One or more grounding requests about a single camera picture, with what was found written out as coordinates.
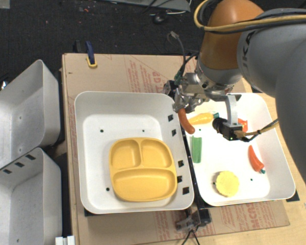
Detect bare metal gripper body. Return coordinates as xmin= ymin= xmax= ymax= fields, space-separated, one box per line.
xmin=180 ymin=72 xmax=236 ymax=102

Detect orange-red toy sausage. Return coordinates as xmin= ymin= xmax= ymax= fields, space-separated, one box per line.
xmin=177 ymin=108 xmax=196 ymax=135

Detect yellow-orange toy carrot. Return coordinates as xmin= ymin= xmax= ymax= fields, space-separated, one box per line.
xmin=188 ymin=112 xmax=220 ymax=126

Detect green toy celery stick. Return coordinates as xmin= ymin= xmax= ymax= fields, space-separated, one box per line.
xmin=191 ymin=135 xmax=203 ymax=164

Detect red toy piece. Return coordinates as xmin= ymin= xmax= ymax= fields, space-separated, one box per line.
xmin=237 ymin=118 xmax=249 ymax=133

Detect white plastic tray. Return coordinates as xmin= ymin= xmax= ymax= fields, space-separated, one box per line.
xmin=180 ymin=92 xmax=296 ymax=207
xmin=0 ymin=59 xmax=61 ymax=176
xmin=74 ymin=90 xmax=195 ymax=215
xmin=0 ymin=147 xmax=63 ymax=245

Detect brown cardboard board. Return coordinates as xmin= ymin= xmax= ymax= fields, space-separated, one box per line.
xmin=61 ymin=53 xmax=291 ymax=245

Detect yellow divided plate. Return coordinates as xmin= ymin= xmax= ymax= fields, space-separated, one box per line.
xmin=108 ymin=137 xmax=178 ymax=203

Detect red-orange toy chili pepper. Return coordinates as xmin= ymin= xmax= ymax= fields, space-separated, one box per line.
xmin=247 ymin=144 xmax=266 ymax=175

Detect yellow round toy biscuit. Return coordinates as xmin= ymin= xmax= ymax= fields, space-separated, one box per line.
xmin=213 ymin=170 xmax=240 ymax=198

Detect black cylinder on white bracket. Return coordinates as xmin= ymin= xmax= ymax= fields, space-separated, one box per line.
xmin=212 ymin=93 xmax=244 ymax=141

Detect black block with wires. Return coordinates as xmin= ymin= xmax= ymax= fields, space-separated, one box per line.
xmin=175 ymin=208 xmax=211 ymax=231

